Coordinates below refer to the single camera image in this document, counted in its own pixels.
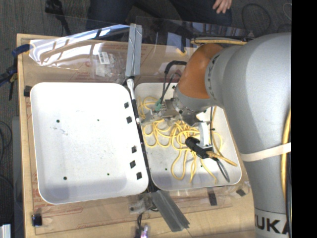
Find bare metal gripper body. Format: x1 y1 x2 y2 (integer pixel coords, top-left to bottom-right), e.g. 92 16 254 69
155 98 207 126

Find thin black and white rod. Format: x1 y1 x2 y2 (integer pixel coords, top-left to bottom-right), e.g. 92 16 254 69
126 78 152 192

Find white plastic tray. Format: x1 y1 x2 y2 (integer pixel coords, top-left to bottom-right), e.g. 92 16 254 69
29 82 149 205
133 82 243 191

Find person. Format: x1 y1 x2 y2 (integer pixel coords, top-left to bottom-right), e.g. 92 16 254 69
85 0 233 32

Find black tripod stand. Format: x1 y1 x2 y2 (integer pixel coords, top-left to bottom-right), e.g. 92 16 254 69
44 0 90 36

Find yellow cable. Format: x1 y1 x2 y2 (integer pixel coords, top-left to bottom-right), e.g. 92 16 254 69
137 96 223 184

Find black cylinder on white bracket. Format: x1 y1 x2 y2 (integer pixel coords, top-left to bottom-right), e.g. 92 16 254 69
185 121 214 160

